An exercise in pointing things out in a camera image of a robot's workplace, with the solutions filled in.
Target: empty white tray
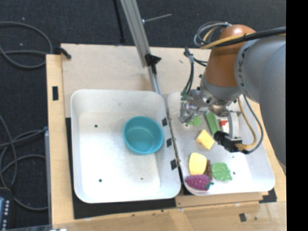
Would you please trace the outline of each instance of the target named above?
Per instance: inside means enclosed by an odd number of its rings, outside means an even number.
[[[232,176],[232,180],[228,181],[220,181],[213,178],[213,185],[210,186],[207,192],[193,189],[184,183],[191,193],[195,195],[213,195],[224,193],[266,192],[274,187],[275,177],[272,173],[263,145],[247,155],[240,152],[230,153],[217,143],[213,145],[211,150],[207,150],[195,141],[203,129],[211,134],[204,116],[200,116],[202,123],[199,126],[191,125],[187,127],[185,124],[182,124],[179,120],[180,99],[181,96],[179,92],[173,93],[169,95],[167,104],[171,120],[170,126],[173,131],[175,148],[178,153],[183,178],[190,175],[188,166],[190,155],[193,152],[203,154],[210,160],[211,164],[216,162],[226,163]],[[258,133],[257,123],[249,111],[243,97],[241,97],[241,101],[245,114],[257,134],[258,141],[260,134]],[[233,103],[230,106],[230,110],[239,110],[238,104]],[[250,144],[253,141],[253,135],[243,115],[239,116],[239,127],[243,143]]]
[[[162,148],[135,155],[122,129],[133,116],[148,116],[162,126]],[[181,188],[164,99],[152,91],[78,90],[71,98],[73,177],[76,195],[86,203],[167,199]]]

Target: yellow block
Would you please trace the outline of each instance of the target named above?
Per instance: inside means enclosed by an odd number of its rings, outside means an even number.
[[[210,150],[215,143],[211,135],[208,134],[207,131],[202,130],[198,135],[196,142],[202,144],[206,149]]]
[[[192,153],[189,159],[189,172],[191,175],[202,175],[205,172],[207,158],[199,153]]]

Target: wooden table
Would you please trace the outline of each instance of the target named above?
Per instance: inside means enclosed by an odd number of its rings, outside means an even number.
[[[53,228],[74,230],[285,230],[286,177],[274,155],[267,135],[264,147],[275,175],[277,202],[259,204],[266,192],[220,196],[176,197],[176,208],[120,213],[74,219],[65,117],[74,90],[151,90],[148,72],[140,65],[135,47],[62,44],[72,59],[47,55],[48,128],[50,143],[51,222]],[[162,57],[157,65],[163,96],[181,91],[189,76],[189,62],[183,49],[151,48]],[[198,59],[207,59],[210,50],[191,50]],[[195,67],[194,85],[204,68]],[[251,104],[260,116],[259,106]]]

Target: black clamp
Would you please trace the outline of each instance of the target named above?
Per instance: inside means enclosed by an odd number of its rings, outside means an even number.
[[[59,46],[54,48],[54,53],[56,55],[61,55],[61,53],[62,53],[64,56],[66,56],[67,59],[71,59],[72,58],[72,56],[69,53],[67,53],[67,51],[65,49],[63,49],[62,47],[59,47]]]
[[[145,60],[148,67],[151,67],[152,73],[157,75],[156,64],[161,60],[161,57],[146,54]]]

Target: bowl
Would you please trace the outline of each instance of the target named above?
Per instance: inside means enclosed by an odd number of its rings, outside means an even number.
[[[128,149],[138,155],[157,152],[164,142],[162,128],[147,116],[129,119],[123,127],[123,138]]]

